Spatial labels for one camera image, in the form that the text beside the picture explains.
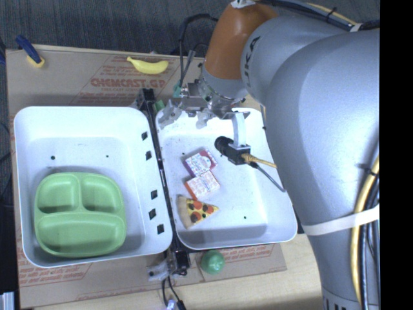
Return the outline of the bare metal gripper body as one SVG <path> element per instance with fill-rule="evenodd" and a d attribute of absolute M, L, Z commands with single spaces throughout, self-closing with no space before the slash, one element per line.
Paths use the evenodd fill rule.
<path fill-rule="evenodd" d="M 241 102 L 241 98 L 229 98 L 218 94 L 204 81 L 187 83 L 176 98 L 171 99 L 173 107 L 187 113 L 201 112 L 220 119 L 231 118 L 232 109 Z"/>

